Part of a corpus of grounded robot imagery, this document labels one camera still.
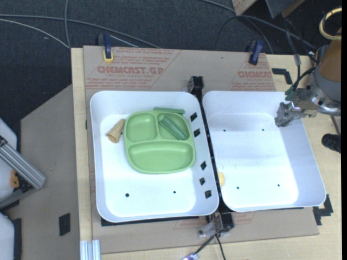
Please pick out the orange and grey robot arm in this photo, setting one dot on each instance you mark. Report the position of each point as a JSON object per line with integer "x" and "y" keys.
{"x": 330, "y": 61}

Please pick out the white plastic tray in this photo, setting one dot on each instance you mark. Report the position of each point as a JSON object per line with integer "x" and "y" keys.
{"x": 151, "y": 194}
{"x": 257, "y": 161}

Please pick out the green celery stick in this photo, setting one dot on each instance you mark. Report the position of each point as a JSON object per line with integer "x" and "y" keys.
{"x": 173, "y": 128}

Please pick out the green divided plate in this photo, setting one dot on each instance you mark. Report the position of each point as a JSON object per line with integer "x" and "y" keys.
{"x": 160, "y": 153}

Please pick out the green flat bar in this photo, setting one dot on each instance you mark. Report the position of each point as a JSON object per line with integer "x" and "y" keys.
{"x": 168, "y": 110}

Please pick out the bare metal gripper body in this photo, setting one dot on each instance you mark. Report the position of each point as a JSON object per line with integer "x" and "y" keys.
{"x": 307, "y": 104}

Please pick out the black cylinder on white bracket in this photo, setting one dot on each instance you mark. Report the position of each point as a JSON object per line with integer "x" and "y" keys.
{"x": 332, "y": 142}

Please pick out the tan ice cream cone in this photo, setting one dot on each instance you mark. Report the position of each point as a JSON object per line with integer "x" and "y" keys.
{"x": 116, "y": 133}

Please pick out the thin black rod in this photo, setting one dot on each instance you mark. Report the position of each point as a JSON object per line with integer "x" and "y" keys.
{"x": 210, "y": 134}

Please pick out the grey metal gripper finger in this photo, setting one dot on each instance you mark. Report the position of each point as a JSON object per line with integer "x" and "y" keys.
{"x": 295, "y": 114}
{"x": 281, "y": 116}

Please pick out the brown cardboard board red print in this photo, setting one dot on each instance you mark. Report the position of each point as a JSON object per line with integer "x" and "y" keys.
{"x": 151, "y": 72}

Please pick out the pale yellow round toy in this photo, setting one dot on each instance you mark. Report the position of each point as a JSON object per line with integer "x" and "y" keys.
{"x": 221, "y": 179}

